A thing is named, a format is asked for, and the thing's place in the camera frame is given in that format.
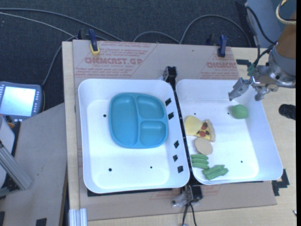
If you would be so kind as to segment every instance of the blue divided plate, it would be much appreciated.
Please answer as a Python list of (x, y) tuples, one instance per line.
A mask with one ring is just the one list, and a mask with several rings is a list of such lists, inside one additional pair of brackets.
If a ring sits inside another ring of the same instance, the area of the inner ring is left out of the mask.
[(153, 148), (168, 135), (165, 107), (154, 96), (118, 94), (111, 100), (109, 127), (113, 140), (127, 148)]

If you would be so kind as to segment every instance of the white tray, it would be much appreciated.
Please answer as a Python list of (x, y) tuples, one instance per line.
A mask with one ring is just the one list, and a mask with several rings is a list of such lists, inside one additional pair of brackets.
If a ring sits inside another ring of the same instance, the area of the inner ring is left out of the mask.
[[(261, 101), (255, 101), (253, 88), (229, 101), (228, 92), (236, 81), (181, 80), (176, 91), (183, 116), (189, 115), (201, 121), (209, 119), (214, 127), (216, 140), (213, 152), (208, 155), (209, 166), (223, 164), (229, 172), (207, 180), (202, 169), (192, 168), (194, 177), (202, 184), (276, 180), (283, 173), (282, 163), (269, 128)], [(235, 119), (231, 114), (233, 105), (248, 108), (247, 119)], [(187, 136), (190, 154), (197, 153), (194, 140)]]
[[(111, 99), (120, 93), (144, 93), (157, 97), (173, 113), (164, 144), (149, 149), (117, 145), (109, 129)], [(98, 194), (132, 190), (179, 188), (190, 171), (182, 139), (174, 93), (160, 80), (88, 79), (78, 89), (86, 187)]]

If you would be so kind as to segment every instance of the black hole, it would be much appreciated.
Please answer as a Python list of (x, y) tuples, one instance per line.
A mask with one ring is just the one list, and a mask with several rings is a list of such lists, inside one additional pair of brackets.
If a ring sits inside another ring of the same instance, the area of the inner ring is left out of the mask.
[(175, 148), (177, 148), (177, 147), (179, 146), (179, 141), (176, 141), (176, 142), (174, 143), (174, 146), (175, 146)]
[(174, 113), (171, 112), (170, 114), (168, 114), (168, 119), (170, 120), (171, 118), (173, 118), (173, 116), (174, 116)]
[(171, 99), (170, 98), (165, 101), (165, 105), (166, 106), (168, 106), (170, 103), (171, 103)]
[(180, 173), (181, 171), (183, 171), (183, 166), (178, 167), (178, 173)]

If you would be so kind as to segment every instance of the black bracket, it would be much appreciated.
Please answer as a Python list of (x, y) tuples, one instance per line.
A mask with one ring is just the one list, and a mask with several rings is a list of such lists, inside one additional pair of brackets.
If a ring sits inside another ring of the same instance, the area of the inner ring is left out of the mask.
[(247, 60), (247, 59), (237, 59), (236, 60), (236, 63), (238, 64), (238, 65), (246, 65), (247, 67), (249, 67), (249, 66), (251, 66), (251, 62), (249, 61), (249, 60)]
[(77, 35), (77, 38), (78, 38), (79, 40), (85, 40), (85, 39), (86, 39), (86, 33), (85, 33), (85, 29), (84, 29), (84, 28), (81, 28), (81, 29), (79, 30), (79, 33), (78, 33), (78, 35)]
[(288, 181), (286, 170), (283, 169), (283, 173), (282, 173), (282, 176), (281, 176), (281, 181), (277, 181), (277, 180), (272, 181), (272, 187), (273, 187), (274, 195), (275, 196), (280, 196), (279, 189), (280, 188), (287, 188), (288, 185), (290, 185), (290, 183)]
[(167, 66), (163, 72), (163, 79), (165, 82), (170, 83), (171, 87), (175, 91), (175, 78), (177, 77), (177, 69), (174, 66)]

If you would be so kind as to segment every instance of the black cable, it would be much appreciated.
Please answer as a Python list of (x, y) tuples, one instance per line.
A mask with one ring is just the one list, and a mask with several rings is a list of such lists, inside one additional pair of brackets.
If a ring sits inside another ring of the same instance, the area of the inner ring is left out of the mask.
[(257, 59), (258, 60), (259, 60), (259, 57), (260, 57), (260, 45), (257, 45)]
[(5, 10), (5, 11), (40, 12), (40, 13), (48, 13), (48, 14), (53, 14), (53, 15), (56, 15), (56, 16), (61, 16), (61, 17), (68, 18), (68, 19), (70, 19), (70, 20), (76, 21), (76, 22), (78, 22), (78, 23), (84, 24), (84, 25), (86, 25), (86, 26), (88, 26), (88, 27), (94, 28), (94, 29), (96, 29), (96, 30), (98, 30), (98, 31), (100, 31), (100, 32), (103, 32), (103, 33), (105, 33), (105, 34), (107, 34), (107, 35), (109, 35), (109, 36), (115, 38), (116, 40), (123, 41), (122, 39), (120, 39), (120, 38), (118, 38), (118, 37), (116, 37), (116, 36), (114, 36), (114, 35), (112, 35), (112, 34), (106, 32), (106, 31), (104, 31), (104, 30), (102, 30), (102, 29), (100, 29), (100, 28), (98, 28), (98, 27), (95, 27), (95, 26), (93, 26), (93, 25), (91, 25), (91, 24), (88, 24), (88, 23), (86, 23), (86, 22), (84, 22), (84, 21), (81, 21), (81, 20), (79, 20), (79, 19), (76, 19), (76, 18), (74, 18), (74, 17), (67, 16), (67, 15), (64, 15), (64, 14), (60, 14), (60, 13), (56, 13), (56, 12), (51, 12), (51, 11), (47, 11), (47, 10), (32, 9), (32, 8), (0, 8), (0, 11), (1, 11), (1, 10), (2, 10), (2, 11)]
[(183, 213), (182, 226), (184, 226), (184, 222), (185, 222), (186, 214), (187, 214), (187, 211), (188, 211), (188, 207), (189, 207), (189, 204), (187, 203), (185, 205), (185, 210), (184, 210), (184, 213)]
[(187, 204), (185, 205), (185, 210), (184, 210), (184, 213), (183, 213), (183, 219), (182, 219), (182, 226), (184, 225), (185, 218), (186, 218), (186, 214), (187, 214), (187, 211), (188, 211), (189, 206), (191, 207), (194, 225), (197, 226), (196, 217), (195, 217), (195, 215), (194, 215), (194, 210), (193, 210), (193, 206), (192, 206), (191, 202), (189, 202), (189, 203), (187, 203)]
[(276, 42), (273, 42), (272, 40), (270, 40), (268, 37), (267, 37), (267, 35), (264, 33), (264, 31), (263, 31), (263, 29), (262, 29), (262, 26), (261, 26), (261, 24), (260, 24), (260, 22), (259, 22), (259, 20), (258, 20), (258, 17), (256, 16), (256, 14), (254, 13), (254, 11), (250, 8), (250, 7), (246, 7), (246, 9), (247, 10), (249, 10), (251, 13), (252, 13), (252, 15), (253, 15), (253, 17), (255, 18), (255, 20), (256, 20), (256, 23), (257, 23), (257, 25), (258, 25), (258, 27), (259, 27), (259, 30), (260, 30), (260, 32), (262, 33), (262, 35), (264, 36), (264, 38), (268, 41), (268, 42), (270, 42), (270, 43), (272, 43), (272, 44), (276, 44)]
[(192, 206), (191, 202), (189, 203), (189, 205), (190, 205), (190, 207), (191, 207), (194, 225), (197, 226), (197, 223), (196, 223), (196, 217), (195, 217), (195, 215), (194, 215), (194, 210), (193, 210), (193, 206)]
[(258, 65), (259, 60), (261, 59), (261, 57), (263, 55), (265, 55), (266, 53), (269, 53), (271, 51), (271, 49), (274, 47), (274, 45), (269, 46), (266, 50), (264, 50), (259, 56), (257, 56), (257, 59), (254, 61), (254, 67), (256, 67)]

